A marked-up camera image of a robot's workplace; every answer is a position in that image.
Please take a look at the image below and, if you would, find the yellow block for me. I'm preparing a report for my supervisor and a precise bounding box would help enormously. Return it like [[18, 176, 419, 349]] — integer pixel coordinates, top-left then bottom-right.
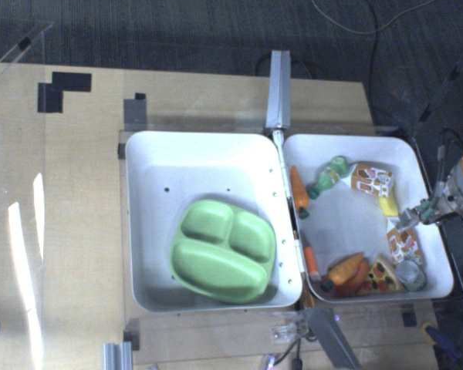
[[377, 194, 400, 218]]

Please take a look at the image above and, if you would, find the red sausage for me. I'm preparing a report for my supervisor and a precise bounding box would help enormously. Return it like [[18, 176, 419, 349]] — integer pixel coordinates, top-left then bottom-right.
[[334, 260, 371, 298]]

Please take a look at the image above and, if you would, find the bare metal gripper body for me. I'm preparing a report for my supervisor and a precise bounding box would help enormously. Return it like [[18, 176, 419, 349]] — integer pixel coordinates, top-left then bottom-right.
[[420, 185, 463, 233]]

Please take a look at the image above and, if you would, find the pale wood board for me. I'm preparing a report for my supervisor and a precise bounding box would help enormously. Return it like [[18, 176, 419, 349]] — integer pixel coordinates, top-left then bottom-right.
[[119, 69, 441, 368]]

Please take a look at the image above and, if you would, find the pizza slice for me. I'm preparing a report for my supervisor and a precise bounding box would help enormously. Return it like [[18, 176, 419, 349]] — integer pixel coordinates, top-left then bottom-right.
[[357, 253, 404, 296]]

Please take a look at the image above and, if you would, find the orange carrot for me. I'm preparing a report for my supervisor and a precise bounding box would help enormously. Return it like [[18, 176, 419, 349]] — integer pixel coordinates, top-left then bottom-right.
[[289, 165, 311, 220], [319, 252, 365, 293]]

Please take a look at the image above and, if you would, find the white plastic tray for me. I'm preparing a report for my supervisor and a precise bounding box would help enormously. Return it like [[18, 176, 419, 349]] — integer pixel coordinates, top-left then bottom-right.
[[283, 133, 455, 304], [124, 130, 304, 315]]

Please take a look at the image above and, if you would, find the orange and white tube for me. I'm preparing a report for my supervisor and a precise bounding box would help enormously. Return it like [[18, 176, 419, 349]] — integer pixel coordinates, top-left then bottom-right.
[[302, 245, 322, 283]]

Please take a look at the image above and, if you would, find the green plastic bottle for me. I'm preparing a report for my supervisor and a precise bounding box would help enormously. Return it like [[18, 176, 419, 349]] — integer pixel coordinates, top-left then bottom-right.
[[306, 155, 351, 200]]

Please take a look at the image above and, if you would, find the green divided plate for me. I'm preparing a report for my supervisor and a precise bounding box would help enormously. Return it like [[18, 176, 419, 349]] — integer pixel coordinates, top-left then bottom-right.
[[169, 200, 278, 305]]

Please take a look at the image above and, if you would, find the orange and white carton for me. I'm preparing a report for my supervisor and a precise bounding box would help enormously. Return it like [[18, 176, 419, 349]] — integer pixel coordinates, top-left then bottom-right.
[[385, 217, 424, 266], [349, 163, 394, 199]]

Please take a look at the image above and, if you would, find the clear plastic cup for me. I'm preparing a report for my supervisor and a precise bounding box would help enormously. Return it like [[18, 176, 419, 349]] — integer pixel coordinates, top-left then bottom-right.
[[394, 259, 428, 293]]

